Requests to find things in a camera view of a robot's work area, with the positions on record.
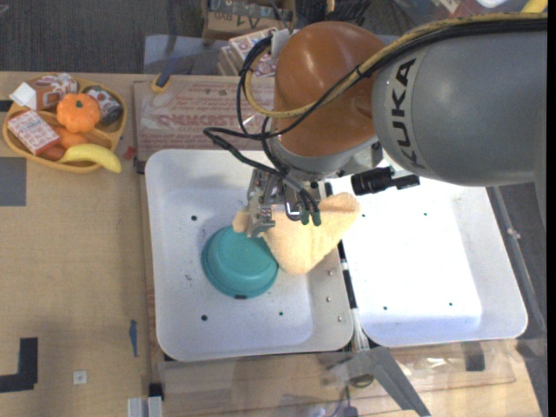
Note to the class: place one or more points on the red and white packet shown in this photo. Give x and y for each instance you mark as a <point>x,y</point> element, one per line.
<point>32,132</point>

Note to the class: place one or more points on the orange carrot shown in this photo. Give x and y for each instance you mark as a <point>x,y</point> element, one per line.
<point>73,139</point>

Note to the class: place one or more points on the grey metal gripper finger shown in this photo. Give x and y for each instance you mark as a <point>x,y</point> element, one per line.
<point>260,223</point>

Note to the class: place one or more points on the brown cardboard board, red print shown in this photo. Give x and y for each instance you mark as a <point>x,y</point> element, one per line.
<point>182,115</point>

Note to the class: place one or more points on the white plastic tray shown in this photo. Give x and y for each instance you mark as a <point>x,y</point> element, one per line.
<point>425,267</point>
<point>243,319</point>

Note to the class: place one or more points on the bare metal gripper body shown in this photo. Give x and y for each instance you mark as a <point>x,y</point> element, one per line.
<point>278,193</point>

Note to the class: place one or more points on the red sausage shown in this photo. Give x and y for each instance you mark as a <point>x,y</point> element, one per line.
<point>53,152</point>

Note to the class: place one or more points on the pale yellow cloth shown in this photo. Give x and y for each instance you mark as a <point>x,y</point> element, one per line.
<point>308,241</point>

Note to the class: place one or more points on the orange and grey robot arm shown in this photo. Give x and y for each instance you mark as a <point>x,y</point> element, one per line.
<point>456,111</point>

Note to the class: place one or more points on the yellow divided plate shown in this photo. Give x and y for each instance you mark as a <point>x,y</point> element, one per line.
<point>106,139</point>

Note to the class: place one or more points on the white and orange carton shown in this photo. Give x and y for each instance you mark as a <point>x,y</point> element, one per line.
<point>48,91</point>

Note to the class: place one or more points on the black cylinder on white bracket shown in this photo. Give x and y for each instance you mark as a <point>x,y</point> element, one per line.
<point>373,182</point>

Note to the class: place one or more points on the yellow banana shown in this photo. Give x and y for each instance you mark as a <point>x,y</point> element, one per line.
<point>93,154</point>

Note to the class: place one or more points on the small printed can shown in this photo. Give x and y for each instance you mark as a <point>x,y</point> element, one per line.
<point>107,104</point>

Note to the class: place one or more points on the teal bowl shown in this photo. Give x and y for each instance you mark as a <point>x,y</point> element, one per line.
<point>236,267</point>

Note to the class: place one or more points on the orange pumpkin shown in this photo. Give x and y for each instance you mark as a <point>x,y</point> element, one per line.
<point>78,112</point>

